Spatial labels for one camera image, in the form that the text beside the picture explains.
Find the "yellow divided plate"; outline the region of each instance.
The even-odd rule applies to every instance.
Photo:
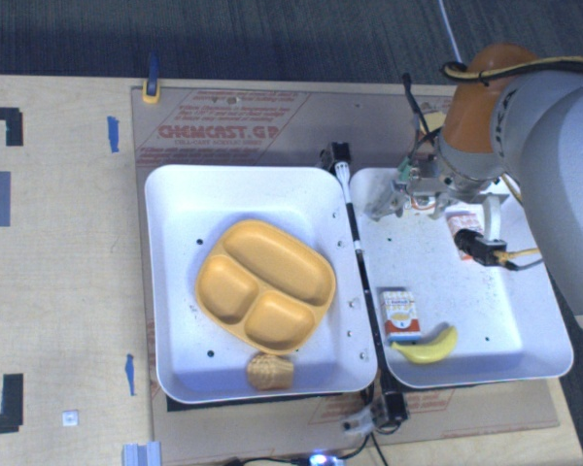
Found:
[[[275,355],[301,347],[335,292],[330,264],[285,231],[257,219],[228,228],[196,278],[203,312],[246,343]]]

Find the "yellow banana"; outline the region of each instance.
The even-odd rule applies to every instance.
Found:
[[[391,347],[399,350],[410,362],[414,362],[415,364],[430,364],[447,357],[456,346],[457,341],[458,330],[456,326],[449,326],[427,344],[412,346],[391,342]]]

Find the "black corner marker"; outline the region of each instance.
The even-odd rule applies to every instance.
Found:
[[[0,433],[14,433],[23,425],[23,374],[4,375]]]
[[[0,107],[0,120],[7,124],[7,147],[23,146],[23,121],[17,107]]]

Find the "blue and yellow clamp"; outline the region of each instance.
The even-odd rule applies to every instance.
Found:
[[[159,60],[153,51],[149,54],[149,77],[143,83],[143,101],[148,104],[159,101]]]

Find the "wooden table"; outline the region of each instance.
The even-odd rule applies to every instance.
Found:
[[[11,172],[11,222],[0,227],[0,399],[3,375],[24,377],[23,425],[0,434],[0,466],[120,464],[124,444],[153,439],[129,96],[139,84],[0,76],[0,107],[23,112],[22,147],[7,147],[0,121],[0,171]],[[119,121],[117,152],[109,145],[108,117]],[[128,354],[133,396],[124,370]],[[384,453],[393,465],[583,464],[562,388],[557,380],[548,385],[559,427],[400,444]],[[70,410],[79,412],[78,426],[63,426]],[[373,449],[350,460],[379,461]]]

